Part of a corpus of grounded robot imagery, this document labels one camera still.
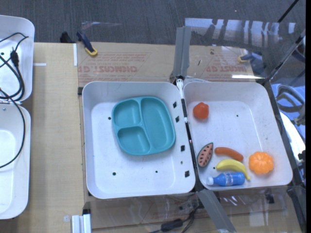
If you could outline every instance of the water bottle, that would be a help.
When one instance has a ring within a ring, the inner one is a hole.
[[[231,186],[231,185],[239,185],[245,182],[245,176],[242,172],[226,172],[221,173],[217,177],[208,177],[207,184],[208,185],[220,185],[220,186]]]

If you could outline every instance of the table surface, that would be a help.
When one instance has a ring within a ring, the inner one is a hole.
[[[31,114],[30,193],[25,211],[0,221],[0,233],[69,233],[72,215],[85,204],[81,144],[78,68],[73,44],[35,43],[33,92],[23,103]],[[301,232],[290,198],[286,210],[268,214],[231,215],[239,232],[251,230],[258,218],[271,232]],[[195,220],[191,232],[218,232],[209,218]],[[146,232],[141,226],[97,229],[94,232]]]

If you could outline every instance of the brown sausage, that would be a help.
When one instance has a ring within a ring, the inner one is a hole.
[[[230,149],[230,148],[226,148],[226,147],[217,147],[214,150],[215,154],[223,154],[223,155],[228,155],[230,157],[232,157],[233,159],[237,160],[237,161],[242,161],[243,160],[243,155],[241,155],[239,152]]]
[[[213,143],[208,143],[200,150],[197,161],[199,167],[206,167],[212,157],[213,153]]]

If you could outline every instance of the yellow banana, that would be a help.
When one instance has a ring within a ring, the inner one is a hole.
[[[234,171],[242,172],[246,179],[249,180],[251,177],[247,174],[246,167],[243,163],[233,160],[233,159],[224,159],[221,160],[217,165],[216,169],[224,170],[224,169],[232,169]]]

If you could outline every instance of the white container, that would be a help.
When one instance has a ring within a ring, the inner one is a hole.
[[[9,60],[12,48],[19,56],[19,69],[24,79],[25,93],[21,102],[27,99],[32,92],[33,82],[33,54],[35,28],[32,22],[20,17],[0,15],[0,54]],[[28,36],[23,41],[21,34]],[[3,65],[0,67],[0,87],[7,94],[13,94],[18,89],[17,78],[12,71]],[[9,162],[18,153],[23,137],[23,121],[17,107],[5,104],[0,99],[0,166]],[[20,155],[11,164],[0,168],[0,219],[10,219],[21,214],[28,203],[29,175],[30,175],[30,141],[31,117],[29,112],[20,106],[25,118],[25,139]]]
[[[181,194],[193,189],[193,160],[181,96],[175,85],[166,82],[91,82],[84,87],[82,96],[86,184],[93,196],[111,199]],[[111,122],[112,109],[120,100],[138,96],[155,96],[166,103],[176,133],[176,142],[170,150],[132,156],[118,146]],[[213,142],[214,148],[238,150],[244,155],[247,168],[249,155],[257,150],[272,154],[275,160],[274,170],[267,175],[256,176],[248,169],[251,180],[243,185],[213,187],[207,185],[207,178],[220,173],[214,168],[224,158],[213,154],[206,168],[198,168],[205,188],[229,190],[285,185],[292,180],[292,169],[263,86],[257,83],[192,82],[184,86],[184,97],[196,155],[204,145]],[[192,115],[193,107],[201,101],[210,108],[204,121]]]

